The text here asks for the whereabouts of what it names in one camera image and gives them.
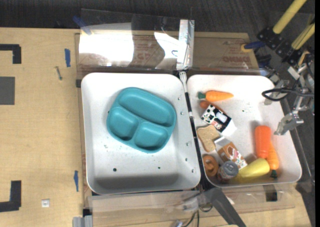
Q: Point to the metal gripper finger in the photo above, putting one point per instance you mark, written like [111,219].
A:
[287,122]
[276,92]

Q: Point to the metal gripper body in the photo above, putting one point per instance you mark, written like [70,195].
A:
[303,96]

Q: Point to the white plastic tray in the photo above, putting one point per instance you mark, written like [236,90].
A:
[250,113]
[140,171]

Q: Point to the orange carrot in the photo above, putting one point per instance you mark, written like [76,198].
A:
[218,95]
[273,158]

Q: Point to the yellow toy fruit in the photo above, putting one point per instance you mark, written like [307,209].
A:
[253,169]

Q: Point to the cow print milk carton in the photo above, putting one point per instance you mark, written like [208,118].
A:
[217,119]

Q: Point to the brown printed carton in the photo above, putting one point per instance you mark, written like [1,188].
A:
[231,154]

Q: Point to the small grey-topped can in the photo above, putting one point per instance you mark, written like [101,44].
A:
[228,170]

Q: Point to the brown bread slice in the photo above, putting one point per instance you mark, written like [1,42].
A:
[207,136]

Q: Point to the thin black and white rod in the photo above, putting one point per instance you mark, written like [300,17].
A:
[190,113]

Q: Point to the brown doughnut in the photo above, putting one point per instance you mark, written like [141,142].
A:
[210,166]

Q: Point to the blue divided plate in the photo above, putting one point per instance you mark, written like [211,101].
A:
[142,107]

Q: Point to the small screw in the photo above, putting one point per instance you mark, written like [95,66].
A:
[58,73]

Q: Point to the small white square block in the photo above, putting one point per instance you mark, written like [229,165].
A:
[45,203]

